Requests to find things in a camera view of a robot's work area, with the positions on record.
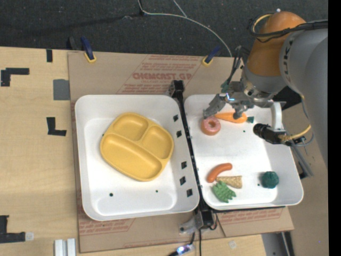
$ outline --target sausage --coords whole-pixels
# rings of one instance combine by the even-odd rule
[[[212,183],[220,173],[224,171],[229,171],[231,169],[232,169],[231,163],[223,163],[223,164],[217,165],[210,171],[206,180],[208,183]]]
[[[221,125],[215,116],[208,117],[201,121],[201,130],[206,135],[215,135],[220,131]]]

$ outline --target white tray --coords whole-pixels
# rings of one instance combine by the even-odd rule
[[[202,111],[213,97],[192,95],[184,104],[205,202],[216,210],[298,204],[303,198],[303,189],[290,148],[270,144],[253,133],[256,123],[272,124],[270,109],[255,107],[246,111],[247,116],[254,116],[253,124],[220,120],[219,133],[209,136],[201,131],[200,123]],[[234,111],[229,104],[220,112],[227,111]],[[237,196],[229,203],[224,203],[212,191],[215,182],[208,183],[206,177],[213,167],[227,162],[232,163],[233,169],[220,176],[241,175],[243,187],[231,187]],[[279,176],[280,182],[274,189],[263,188],[261,185],[260,176],[266,171],[275,171]]]
[[[173,137],[174,150],[161,175],[139,182],[102,158],[100,141],[122,113],[145,116]],[[178,104],[165,95],[86,95],[75,106],[83,208],[94,220],[114,220],[189,212],[199,203]]]

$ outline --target toy broccoli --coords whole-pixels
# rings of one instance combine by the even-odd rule
[[[278,175],[275,172],[265,172],[262,176],[262,185],[264,188],[273,189],[279,183]]]

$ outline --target orange carrot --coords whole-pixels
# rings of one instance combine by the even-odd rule
[[[223,163],[223,164],[220,164],[218,166],[215,166],[211,171],[210,173],[208,174],[207,176],[207,182],[208,183],[212,183],[216,178],[217,176],[224,172],[224,171],[229,171],[232,169],[232,164],[231,163]]]
[[[224,121],[233,122],[233,123],[243,123],[247,121],[247,116],[245,113],[242,113],[241,117],[238,119],[234,119],[233,114],[234,112],[218,113],[218,114],[215,114],[215,117],[222,119]]]

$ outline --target table surface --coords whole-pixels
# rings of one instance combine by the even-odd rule
[[[56,239],[75,238],[77,244],[70,101],[53,100],[53,80],[68,80],[67,53],[54,50],[53,63],[46,63],[46,50],[0,47],[2,70],[30,69],[30,75],[12,75],[10,86],[0,87],[0,215],[10,216],[7,232],[34,233],[33,241],[0,244],[0,255],[53,255]],[[56,118],[57,130],[67,130],[65,137],[47,135],[47,117]],[[205,256],[266,255],[261,235],[207,240],[201,246]],[[86,255],[168,255],[176,247]],[[199,250],[189,255],[199,255]]]

